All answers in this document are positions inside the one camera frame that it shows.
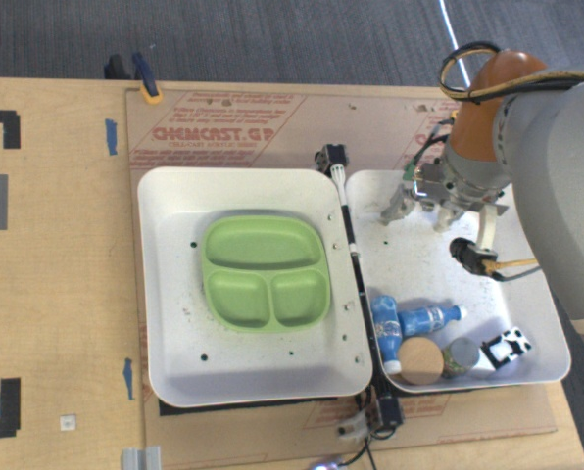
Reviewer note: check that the thin black and white rod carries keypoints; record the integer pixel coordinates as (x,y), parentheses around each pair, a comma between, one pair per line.
(352,243)

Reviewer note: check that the black cylinder on white bracket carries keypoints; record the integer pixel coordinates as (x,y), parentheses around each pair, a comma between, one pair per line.
(474,252)

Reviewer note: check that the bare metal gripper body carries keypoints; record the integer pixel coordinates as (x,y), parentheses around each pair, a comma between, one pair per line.
(441,184)

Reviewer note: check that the white plastic tray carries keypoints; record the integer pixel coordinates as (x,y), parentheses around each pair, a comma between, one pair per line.
(184,311)
(419,262)

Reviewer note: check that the green divided plate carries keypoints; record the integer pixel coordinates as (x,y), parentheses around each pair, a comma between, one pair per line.
(265,272)

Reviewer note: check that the black and white cube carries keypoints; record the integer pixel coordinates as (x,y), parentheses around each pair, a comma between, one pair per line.
(506,346)

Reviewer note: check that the blue plastic bottle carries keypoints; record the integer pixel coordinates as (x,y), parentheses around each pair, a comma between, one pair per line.
(426,318)
(387,326)

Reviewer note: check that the tan round can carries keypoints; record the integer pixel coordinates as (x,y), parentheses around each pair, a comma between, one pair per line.
(421,361)

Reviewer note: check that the grey-lidded small can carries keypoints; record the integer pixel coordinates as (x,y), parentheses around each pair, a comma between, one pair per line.
(461,356)

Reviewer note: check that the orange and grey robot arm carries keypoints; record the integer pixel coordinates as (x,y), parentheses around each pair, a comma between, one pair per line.
(542,174)

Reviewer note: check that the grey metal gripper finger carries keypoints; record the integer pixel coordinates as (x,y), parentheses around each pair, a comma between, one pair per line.
(397,207)
(448,218)

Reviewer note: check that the brown cardboard board red print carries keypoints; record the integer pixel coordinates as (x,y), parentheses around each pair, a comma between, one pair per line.
(272,125)

